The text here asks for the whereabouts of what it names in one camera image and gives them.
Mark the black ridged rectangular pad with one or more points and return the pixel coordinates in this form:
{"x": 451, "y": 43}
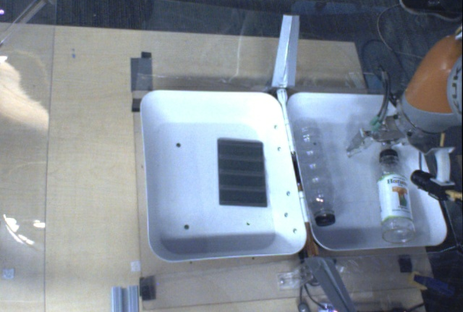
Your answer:
{"x": 241, "y": 173}

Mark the person's foot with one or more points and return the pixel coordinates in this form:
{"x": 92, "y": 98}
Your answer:
{"x": 419, "y": 1}

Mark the clear bottle white green label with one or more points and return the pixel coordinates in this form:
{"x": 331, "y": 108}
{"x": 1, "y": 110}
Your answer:
{"x": 395, "y": 202}

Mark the black cylinder on white bracket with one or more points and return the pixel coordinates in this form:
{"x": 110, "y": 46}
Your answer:
{"x": 427, "y": 181}

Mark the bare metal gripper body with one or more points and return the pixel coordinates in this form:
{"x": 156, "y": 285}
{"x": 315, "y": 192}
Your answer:
{"x": 388, "y": 130}

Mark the white plastic tray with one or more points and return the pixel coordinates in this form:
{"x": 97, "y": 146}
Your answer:
{"x": 356, "y": 191}
{"x": 195, "y": 173}

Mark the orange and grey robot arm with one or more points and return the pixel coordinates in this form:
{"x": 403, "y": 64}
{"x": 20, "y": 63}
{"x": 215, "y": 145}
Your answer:
{"x": 430, "y": 82}

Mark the pale wood board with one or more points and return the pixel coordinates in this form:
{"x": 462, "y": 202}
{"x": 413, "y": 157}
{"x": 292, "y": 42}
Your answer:
{"x": 97, "y": 165}

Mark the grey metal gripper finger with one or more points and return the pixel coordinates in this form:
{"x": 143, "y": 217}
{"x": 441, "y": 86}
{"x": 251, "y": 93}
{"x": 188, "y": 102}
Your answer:
{"x": 364, "y": 132}
{"x": 356, "y": 146}

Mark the clear plastic bottle black cap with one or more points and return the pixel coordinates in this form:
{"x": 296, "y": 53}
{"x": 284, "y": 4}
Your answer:
{"x": 314, "y": 176}

